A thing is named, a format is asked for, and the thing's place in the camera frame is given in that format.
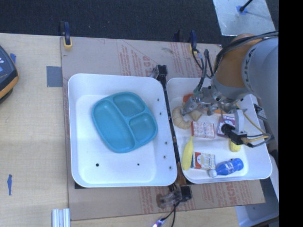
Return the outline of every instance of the white bottle cap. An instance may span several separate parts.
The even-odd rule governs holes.
[[[215,169],[210,169],[210,170],[209,170],[209,175],[210,175],[211,177],[216,177],[218,174],[217,174],[217,172],[216,172]]]

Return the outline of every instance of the blue bottle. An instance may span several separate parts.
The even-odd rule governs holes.
[[[216,169],[209,170],[211,177],[217,175],[229,175],[235,171],[240,171],[244,167],[243,161],[240,158],[231,159],[229,161],[222,162]]]

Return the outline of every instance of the cardboard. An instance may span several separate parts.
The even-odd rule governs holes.
[[[161,209],[156,202],[159,194],[169,193],[169,187],[82,188],[75,184],[71,175],[67,83],[76,73],[148,77],[158,64],[167,65],[167,81],[174,77],[199,78],[201,70],[193,59],[189,43],[80,37],[72,40],[71,48],[65,48],[63,38],[60,40],[71,220],[169,212],[170,208]],[[215,44],[198,44],[197,49],[209,50],[211,64],[221,50]],[[181,203],[177,211],[265,202],[259,180],[191,184],[190,188],[192,199]]]

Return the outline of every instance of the blue divided dish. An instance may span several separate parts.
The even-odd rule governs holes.
[[[92,119],[103,141],[116,153],[137,149],[154,139],[158,132],[151,111],[132,92],[113,94],[96,102]]]

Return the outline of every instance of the table top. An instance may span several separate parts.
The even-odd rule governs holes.
[[[52,210],[69,207],[62,87],[47,86],[45,69],[61,66],[60,37],[0,34],[0,45],[16,55],[20,76],[0,104],[0,221],[3,226],[50,227]],[[79,220],[71,226],[148,227],[161,216]],[[184,225],[239,226],[234,207],[178,211],[174,227]]]

